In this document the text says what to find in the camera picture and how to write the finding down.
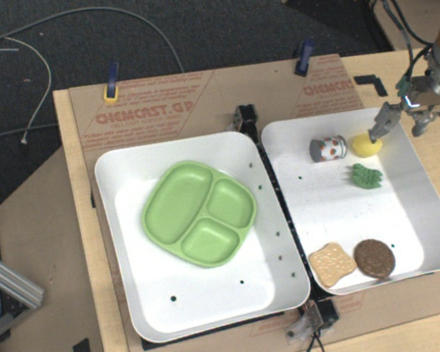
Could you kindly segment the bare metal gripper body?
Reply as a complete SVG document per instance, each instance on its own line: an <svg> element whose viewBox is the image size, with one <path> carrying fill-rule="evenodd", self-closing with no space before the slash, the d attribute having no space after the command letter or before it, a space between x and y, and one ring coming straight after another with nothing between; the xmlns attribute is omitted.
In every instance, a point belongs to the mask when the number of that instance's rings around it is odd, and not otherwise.
<svg viewBox="0 0 440 352"><path fill-rule="evenodd" d="M403 76L396 89L401 108L409 115L422 118L440 116L440 64L429 64L423 76Z"/></svg>

